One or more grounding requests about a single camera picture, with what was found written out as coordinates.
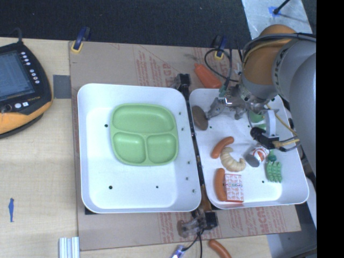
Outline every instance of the wooden table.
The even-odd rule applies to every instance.
[[[17,40],[0,38],[0,46]],[[23,42],[51,82],[53,75],[70,75],[68,41]],[[59,238],[78,236],[71,99],[54,99],[36,124],[0,139],[0,171],[0,257],[58,257]],[[12,222],[8,207],[11,198],[15,206]],[[271,257],[265,235],[218,241],[232,258]],[[169,257],[178,245],[84,251],[80,257],[162,258]],[[199,242],[184,255],[199,256]],[[207,241],[203,241],[203,257],[218,257]]]

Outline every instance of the sausage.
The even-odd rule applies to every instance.
[[[215,173],[215,182],[214,182],[214,187],[215,187],[215,193],[217,198],[225,202],[227,201],[227,196],[226,192],[224,190],[224,178],[225,178],[225,169],[224,168],[218,168]]]
[[[230,253],[218,241],[211,239],[208,242],[208,246],[215,250],[221,258],[232,258]]]
[[[217,159],[220,157],[222,149],[225,148],[226,145],[234,143],[234,138],[229,136],[221,139],[214,147],[213,151],[211,152],[211,157],[213,159]]]

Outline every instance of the green toy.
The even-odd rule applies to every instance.
[[[267,178],[271,182],[278,182],[280,183],[282,181],[282,175],[281,175],[281,163],[277,162],[277,157],[274,154],[274,151],[271,150],[268,155],[268,164],[266,167],[267,171]]]

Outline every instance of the soda can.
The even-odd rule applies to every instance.
[[[258,167],[262,161],[269,155],[270,151],[260,144],[257,144],[249,154],[246,155],[245,160],[252,167]]]

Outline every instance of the cardboard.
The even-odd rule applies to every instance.
[[[204,55],[208,50],[84,42],[80,53],[69,52],[80,250],[154,245],[194,239],[194,236],[183,238],[177,231],[178,221],[189,222],[192,219],[189,212],[94,214],[85,209],[80,192],[77,92],[87,83],[170,87],[179,73],[190,74],[191,92],[203,88],[194,72],[194,64],[204,64]],[[216,61],[213,56],[208,56],[207,62],[222,75],[227,75],[229,61],[226,57]],[[238,78],[239,62],[239,52],[234,50],[233,79]],[[216,214],[219,226],[204,232],[202,238],[205,240],[300,231],[294,205],[216,210]]]

